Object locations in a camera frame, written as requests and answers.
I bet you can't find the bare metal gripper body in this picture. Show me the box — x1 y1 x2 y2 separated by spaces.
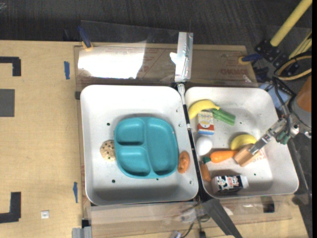
268 116 313 144

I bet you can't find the pale wooden block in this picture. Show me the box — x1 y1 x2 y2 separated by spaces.
233 144 262 168

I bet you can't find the yellow banana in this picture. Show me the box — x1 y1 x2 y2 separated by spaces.
188 99 221 120
230 133 258 151

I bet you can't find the orange carrot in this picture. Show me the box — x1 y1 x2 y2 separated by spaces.
202 150 239 164

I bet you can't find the white plastic tray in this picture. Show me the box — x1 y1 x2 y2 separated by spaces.
79 84 200 206
184 86 300 199

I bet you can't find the green toy asparagus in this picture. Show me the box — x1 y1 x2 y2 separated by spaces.
211 108 236 126

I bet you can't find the black and white milk carton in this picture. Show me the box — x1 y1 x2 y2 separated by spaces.
211 174 250 196

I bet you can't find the white egg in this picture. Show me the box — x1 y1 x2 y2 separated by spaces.
195 136 213 157

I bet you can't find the white and orange carton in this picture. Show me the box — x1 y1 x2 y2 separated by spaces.
197 110 215 136

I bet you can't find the orange sausage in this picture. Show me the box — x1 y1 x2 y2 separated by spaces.
200 162 212 183

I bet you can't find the orange toy bread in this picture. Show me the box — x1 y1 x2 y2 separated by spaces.
177 150 190 175

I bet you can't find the blue divided plate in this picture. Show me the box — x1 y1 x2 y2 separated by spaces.
113 116 180 179

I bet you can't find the beige chocolate chip biscuit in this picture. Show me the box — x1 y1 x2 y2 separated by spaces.
100 139 117 163

